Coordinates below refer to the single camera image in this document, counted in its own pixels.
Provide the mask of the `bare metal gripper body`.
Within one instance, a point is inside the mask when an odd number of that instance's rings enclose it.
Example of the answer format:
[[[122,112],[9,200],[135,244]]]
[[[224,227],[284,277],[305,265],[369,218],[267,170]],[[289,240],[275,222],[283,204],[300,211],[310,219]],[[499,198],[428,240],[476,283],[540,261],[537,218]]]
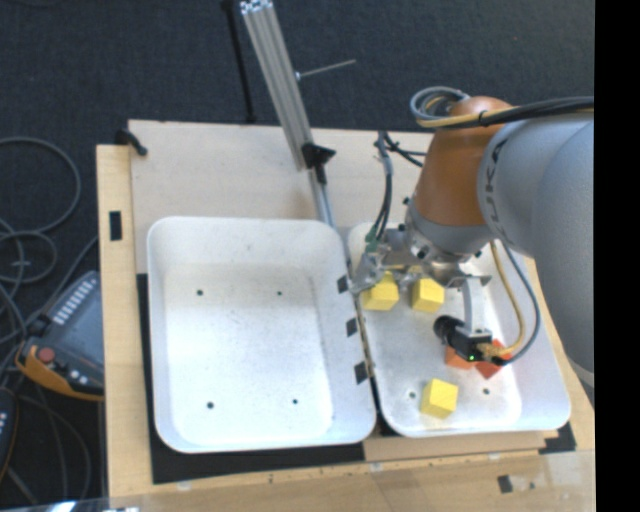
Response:
[[[379,281],[389,272],[398,280],[431,278],[464,281],[465,264],[481,249],[479,226],[424,226],[371,228],[360,259],[360,279]]]

